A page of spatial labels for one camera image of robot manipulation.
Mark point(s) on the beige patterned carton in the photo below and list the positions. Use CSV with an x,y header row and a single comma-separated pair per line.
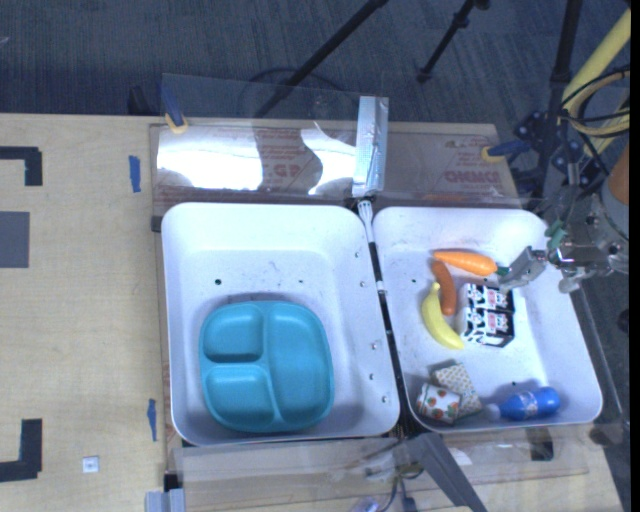
x,y
457,382

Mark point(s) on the orange carrot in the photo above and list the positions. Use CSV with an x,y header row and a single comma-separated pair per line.
x,y
465,262

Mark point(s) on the white plastic tray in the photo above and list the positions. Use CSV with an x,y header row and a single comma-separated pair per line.
x,y
545,340
280,250

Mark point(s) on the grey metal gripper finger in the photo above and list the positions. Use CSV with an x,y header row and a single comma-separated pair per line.
x,y
572,283
524,269

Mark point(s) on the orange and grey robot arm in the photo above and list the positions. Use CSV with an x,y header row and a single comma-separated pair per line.
x,y
619,190

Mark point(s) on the black and white carton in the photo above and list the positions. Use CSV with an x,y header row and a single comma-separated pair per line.
x,y
487,298
487,327

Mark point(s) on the blue divided plate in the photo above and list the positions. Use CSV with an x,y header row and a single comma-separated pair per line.
x,y
267,367

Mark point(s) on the brown cardboard board, red print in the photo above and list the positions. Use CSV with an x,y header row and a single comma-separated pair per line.
x,y
440,170

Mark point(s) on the orange-brown sausage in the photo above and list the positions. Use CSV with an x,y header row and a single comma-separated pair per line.
x,y
445,290

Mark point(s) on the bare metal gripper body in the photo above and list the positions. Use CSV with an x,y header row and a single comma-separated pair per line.
x,y
587,237

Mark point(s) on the yellow banana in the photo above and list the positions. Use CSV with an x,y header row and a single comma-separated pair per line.
x,y
436,322

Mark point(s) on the white can with orange print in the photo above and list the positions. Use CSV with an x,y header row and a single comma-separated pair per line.
x,y
437,404

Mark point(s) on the blue bottle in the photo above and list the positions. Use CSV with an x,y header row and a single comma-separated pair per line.
x,y
527,404

